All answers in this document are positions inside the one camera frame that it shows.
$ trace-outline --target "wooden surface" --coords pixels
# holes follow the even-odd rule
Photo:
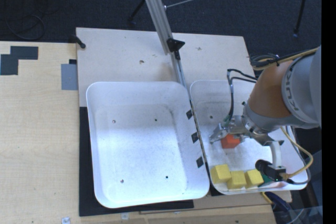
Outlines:
[[[61,89],[61,64],[77,58],[75,44],[38,46],[38,60],[19,60],[18,75],[0,76],[1,223],[275,223],[260,194],[206,196],[193,210],[79,217],[79,96]],[[289,191],[278,193],[291,201]]]

